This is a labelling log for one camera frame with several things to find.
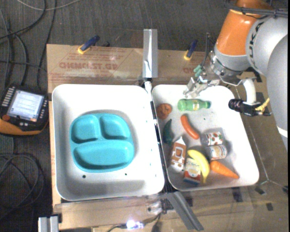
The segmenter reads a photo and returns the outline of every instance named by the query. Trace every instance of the turquoise plate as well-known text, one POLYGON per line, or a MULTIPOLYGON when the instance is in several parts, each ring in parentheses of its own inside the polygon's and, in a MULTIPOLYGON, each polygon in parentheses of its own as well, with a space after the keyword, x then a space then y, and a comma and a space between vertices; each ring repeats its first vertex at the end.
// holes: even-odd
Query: turquoise plate
POLYGON ((134 144, 126 121, 114 114, 87 114, 70 126, 70 146, 76 166, 86 172, 110 172, 127 167, 134 144))

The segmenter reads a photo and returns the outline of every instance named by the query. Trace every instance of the red button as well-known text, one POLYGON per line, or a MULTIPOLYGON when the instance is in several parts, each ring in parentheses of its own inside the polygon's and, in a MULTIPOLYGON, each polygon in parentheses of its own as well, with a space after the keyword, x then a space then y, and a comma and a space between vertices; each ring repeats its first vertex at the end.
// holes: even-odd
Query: red button
POLYGON ((2 116, 2 119, 3 119, 4 121, 9 121, 10 118, 11 118, 11 117, 8 116, 7 114, 5 114, 5 115, 2 116))

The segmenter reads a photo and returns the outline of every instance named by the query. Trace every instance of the carrot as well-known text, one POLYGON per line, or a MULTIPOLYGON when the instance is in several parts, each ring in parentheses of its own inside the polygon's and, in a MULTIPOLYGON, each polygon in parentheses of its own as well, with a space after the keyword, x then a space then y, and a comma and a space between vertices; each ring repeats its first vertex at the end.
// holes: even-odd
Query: carrot
POLYGON ((180 121, 182 122, 185 131, 190 137, 192 137, 193 139, 199 139, 200 135, 191 127, 186 115, 182 115, 180 117, 180 121))
POLYGON ((231 177, 234 179, 239 178, 239 176, 236 173, 234 173, 233 171, 228 169, 225 165, 223 165, 219 161, 213 160, 209 163, 209 166, 210 166, 211 170, 213 170, 214 172, 216 172, 218 174, 222 174, 224 176, 231 177))

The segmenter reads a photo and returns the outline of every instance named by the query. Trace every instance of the banana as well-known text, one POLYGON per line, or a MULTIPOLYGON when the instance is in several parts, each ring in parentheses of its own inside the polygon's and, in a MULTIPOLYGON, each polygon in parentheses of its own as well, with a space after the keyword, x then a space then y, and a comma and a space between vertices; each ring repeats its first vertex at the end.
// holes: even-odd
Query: banana
POLYGON ((187 151, 188 155, 196 160, 197 164, 200 166, 201 173, 203 176, 203 183, 206 182, 206 179, 209 175, 209 172, 211 171, 209 163, 205 157, 200 151, 190 149, 187 151))

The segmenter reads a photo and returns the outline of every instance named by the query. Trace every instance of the can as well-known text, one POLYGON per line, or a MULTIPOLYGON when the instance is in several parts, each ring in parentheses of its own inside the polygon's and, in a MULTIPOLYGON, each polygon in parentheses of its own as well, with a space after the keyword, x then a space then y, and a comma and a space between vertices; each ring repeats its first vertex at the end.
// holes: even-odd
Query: can
POLYGON ((227 148, 224 145, 213 145, 206 147, 206 154, 209 160, 224 159, 227 154, 227 148))
POLYGON ((219 131, 202 134, 200 140, 203 146, 220 145, 223 143, 222 134, 219 131))

